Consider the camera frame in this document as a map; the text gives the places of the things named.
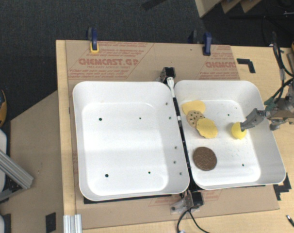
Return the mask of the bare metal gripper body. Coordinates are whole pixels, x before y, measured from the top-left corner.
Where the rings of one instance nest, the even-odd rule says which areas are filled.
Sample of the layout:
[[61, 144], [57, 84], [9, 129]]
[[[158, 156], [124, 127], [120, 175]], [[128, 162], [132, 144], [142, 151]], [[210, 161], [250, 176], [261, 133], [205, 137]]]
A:
[[288, 91], [279, 100], [270, 98], [265, 101], [265, 116], [268, 120], [283, 119], [285, 123], [294, 124], [294, 91]]

